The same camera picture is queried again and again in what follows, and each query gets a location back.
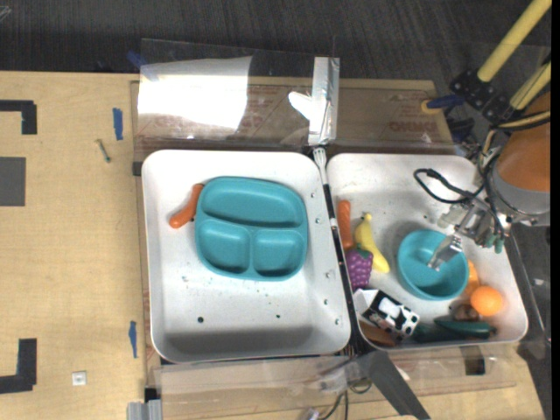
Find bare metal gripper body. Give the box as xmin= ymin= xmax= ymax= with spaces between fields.
xmin=452 ymin=197 xmax=499 ymax=248

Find orange carrot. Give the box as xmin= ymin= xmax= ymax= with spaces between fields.
xmin=462 ymin=259 xmax=481 ymax=298

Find teal bowl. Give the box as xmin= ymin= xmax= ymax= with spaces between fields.
xmin=395 ymin=228 xmax=471 ymax=302

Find orange fruit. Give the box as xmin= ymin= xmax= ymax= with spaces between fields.
xmin=469 ymin=285 xmax=504 ymax=318

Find brown doughnut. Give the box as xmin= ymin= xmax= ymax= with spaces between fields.
xmin=451 ymin=303 xmax=480 ymax=323

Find yellow banana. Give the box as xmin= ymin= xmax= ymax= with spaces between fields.
xmin=353 ymin=212 xmax=391 ymax=275

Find dark green cucumber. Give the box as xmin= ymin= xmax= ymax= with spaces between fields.
xmin=433 ymin=318 xmax=498 ymax=340

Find black and white cow carton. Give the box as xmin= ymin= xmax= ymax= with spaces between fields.
xmin=353 ymin=288 xmax=421 ymax=339

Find dark green pepper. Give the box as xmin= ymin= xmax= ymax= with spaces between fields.
xmin=412 ymin=322 xmax=466 ymax=345

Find purple grapes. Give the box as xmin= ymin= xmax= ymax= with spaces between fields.
xmin=345 ymin=244 xmax=375 ymax=291

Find white plastic tray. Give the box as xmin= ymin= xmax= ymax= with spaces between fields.
xmin=140 ymin=149 xmax=353 ymax=364
xmin=325 ymin=152 xmax=529 ymax=352

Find orange sausage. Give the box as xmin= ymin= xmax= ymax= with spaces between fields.
xmin=336 ymin=199 xmax=355 ymax=252
xmin=168 ymin=183 xmax=206 ymax=230

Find brown bread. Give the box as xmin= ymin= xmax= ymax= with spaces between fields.
xmin=358 ymin=318 xmax=398 ymax=348

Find teal divided plate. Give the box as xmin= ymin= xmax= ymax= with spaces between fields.
xmin=193 ymin=176 xmax=310 ymax=283

